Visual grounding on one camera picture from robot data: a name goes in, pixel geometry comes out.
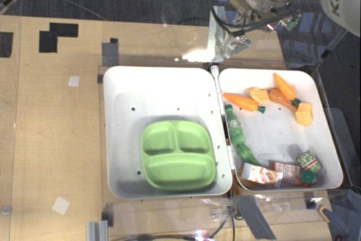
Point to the green divided plate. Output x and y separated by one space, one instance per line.
177 169

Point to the white plastic tray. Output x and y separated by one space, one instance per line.
158 90
279 138

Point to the green bottle with label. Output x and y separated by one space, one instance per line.
234 127

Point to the white printed carton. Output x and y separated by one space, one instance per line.
259 173

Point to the orange printed carton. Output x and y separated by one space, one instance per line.
289 172

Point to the orange chicken drumstick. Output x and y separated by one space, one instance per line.
277 97

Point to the green and red can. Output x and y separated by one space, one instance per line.
308 178

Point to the yellow ridged crisp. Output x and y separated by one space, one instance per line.
304 114
260 95

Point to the orange carrot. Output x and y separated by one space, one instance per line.
285 87
242 102

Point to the green patterned carton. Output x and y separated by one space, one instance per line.
308 161

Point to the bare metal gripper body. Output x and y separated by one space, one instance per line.
258 4

